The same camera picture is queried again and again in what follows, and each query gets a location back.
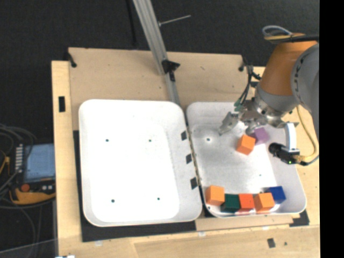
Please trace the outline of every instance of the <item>black mat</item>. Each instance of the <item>black mat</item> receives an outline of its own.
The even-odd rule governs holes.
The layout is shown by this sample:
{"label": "black mat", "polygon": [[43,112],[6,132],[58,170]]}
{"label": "black mat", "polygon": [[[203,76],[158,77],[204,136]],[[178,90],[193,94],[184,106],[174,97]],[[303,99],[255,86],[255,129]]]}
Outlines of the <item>black mat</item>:
{"label": "black mat", "polygon": [[159,234],[172,234],[189,232],[196,230],[194,221],[186,223],[172,224],[154,224],[154,225],[138,225],[138,226],[119,226],[119,227],[97,227],[87,221],[82,209],[82,189],[80,175],[80,152],[79,152],[79,131],[73,131],[74,147],[75,147],[75,164],[77,175],[77,187],[80,204],[80,219],[82,241],[97,241],[124,237],[139,237]]}

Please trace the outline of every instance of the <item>white tray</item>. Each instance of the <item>white tray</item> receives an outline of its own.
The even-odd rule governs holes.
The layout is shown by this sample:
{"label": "white tray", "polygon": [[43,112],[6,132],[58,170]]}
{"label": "white tray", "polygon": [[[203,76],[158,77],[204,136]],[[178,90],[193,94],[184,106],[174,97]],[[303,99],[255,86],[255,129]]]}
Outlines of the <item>white tray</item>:
{"label": "white tray", "polygon": [[[224,187],[228,194],[257,194],[267,187],[281,185],[286,200],[275,205],[271,213],[302,212],[306,207],[306,197],[296,166],[281,162],[268,151],[272,142],[285,145],[284,129],[265,126],[270,140],[255,146],[249,155],[245,155],[236,151],[237,142],[246,129],[242,122],[222,136],[218,133],[222,120],[230,111],[234,112],[234,103],[197,102],[187,108],[190,138],[203,196],[210,185]],[[221,212],[219,206],[206,207],[216,217],[242,215]]]}
{"label": "white tray", "polygon": [[192,221],[202,211],[182,109],[89,100],[79,109],[83,211],[96,226]]}

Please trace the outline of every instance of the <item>block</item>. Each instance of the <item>block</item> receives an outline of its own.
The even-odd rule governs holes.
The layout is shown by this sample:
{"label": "block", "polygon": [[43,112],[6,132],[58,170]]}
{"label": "block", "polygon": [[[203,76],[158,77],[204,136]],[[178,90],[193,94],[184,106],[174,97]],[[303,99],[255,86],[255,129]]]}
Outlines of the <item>block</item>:
{"label": "block", "polygon": [[205,190],[205,202],[210,205],[221,205],[225,202],[225,188],[211,185]]}
{"label": "block", "polygon": [[283,188],[278,187],[269,187],[265,192],[270,192],[273,195],[275,204],[281,204],[286,200]]}
{"label": "block", "polygon": [[242,135],[236,146],[236,151],[248,155],[252,152],[256,139],[246,134]]}
{"label": "block", "polygon": [[221,204],[221,211],[235,213],[239,209],[240,209],[239,195],[225,194],[225,202]]}
{"label": "block", "polygon": [[238,212],[249,212],[254,209],[253,194],[239,194],[240,209]]}
{"label": "block", "polygon": [[250,137],[255,138],[256,143],[255,145],[264,144],[266,143],[270,137],[264,127],[257,128],[250,134]]}
{"label": "block", "polygon": [[254,196],[253,200],[257,213],[267,213],[275,206],[273,195],[270,192],[259,193]]}

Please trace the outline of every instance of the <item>electronic device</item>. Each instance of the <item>electronic device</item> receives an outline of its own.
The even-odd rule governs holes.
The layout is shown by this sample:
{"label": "electronic device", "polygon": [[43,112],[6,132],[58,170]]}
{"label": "electronic device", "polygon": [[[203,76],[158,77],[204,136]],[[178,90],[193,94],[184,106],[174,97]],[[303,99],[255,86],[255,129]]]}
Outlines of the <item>electronic device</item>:
{"label": "electronic device", "polygon": [[10,157],[10,198],[17,205],[43,202],[55,197],[54,144],[18,144]]}

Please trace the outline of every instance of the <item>purple block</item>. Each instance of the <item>purple block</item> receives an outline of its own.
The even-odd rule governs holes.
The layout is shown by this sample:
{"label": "purple block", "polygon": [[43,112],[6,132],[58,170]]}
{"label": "purple block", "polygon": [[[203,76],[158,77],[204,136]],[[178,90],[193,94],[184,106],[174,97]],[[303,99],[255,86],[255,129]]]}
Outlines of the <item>purple block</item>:
{"label": "purple block", "polygon": [[254,132],[250,136],[256,139],[255,145],[264,144],[270,139],[264,127],[255,129]]}

